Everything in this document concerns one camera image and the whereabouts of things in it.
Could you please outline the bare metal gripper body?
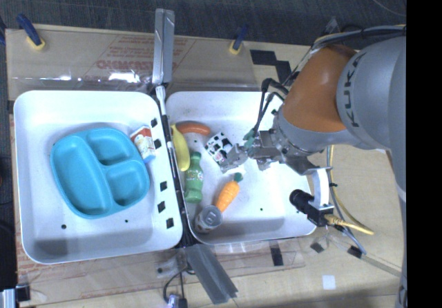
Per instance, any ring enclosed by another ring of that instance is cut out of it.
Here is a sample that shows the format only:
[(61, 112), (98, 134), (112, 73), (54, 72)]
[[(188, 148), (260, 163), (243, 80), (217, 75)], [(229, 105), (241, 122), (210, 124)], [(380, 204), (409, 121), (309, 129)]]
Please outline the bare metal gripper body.
[(259, 131), (247, 147), (247, 155), (256, 161), (268, 157), (274, 163), (285, 164), (299, 175), (313, 172), (313, 164), (308, 160), (311, 153), (294, 146), (284, 135), (274, 128)]

